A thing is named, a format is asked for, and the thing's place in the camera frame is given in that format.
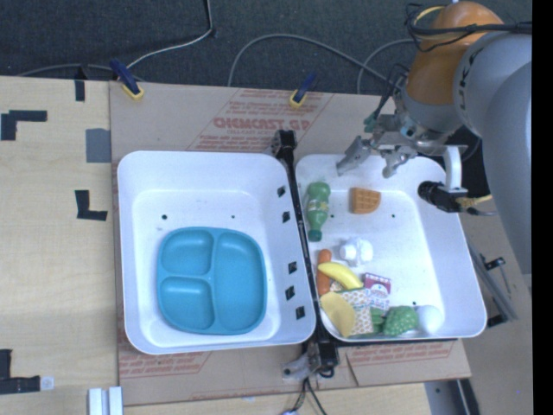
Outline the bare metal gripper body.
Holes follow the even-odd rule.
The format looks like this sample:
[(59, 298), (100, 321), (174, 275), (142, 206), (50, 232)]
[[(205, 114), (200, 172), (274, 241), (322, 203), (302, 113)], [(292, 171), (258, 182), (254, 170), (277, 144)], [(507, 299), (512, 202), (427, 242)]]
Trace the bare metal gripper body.
[(445, 130), (432, 117), (373, 113), (365, 119), (365, 132), (371, 134), (370, 146), (380, 152), (441, 156), (445, 151)]

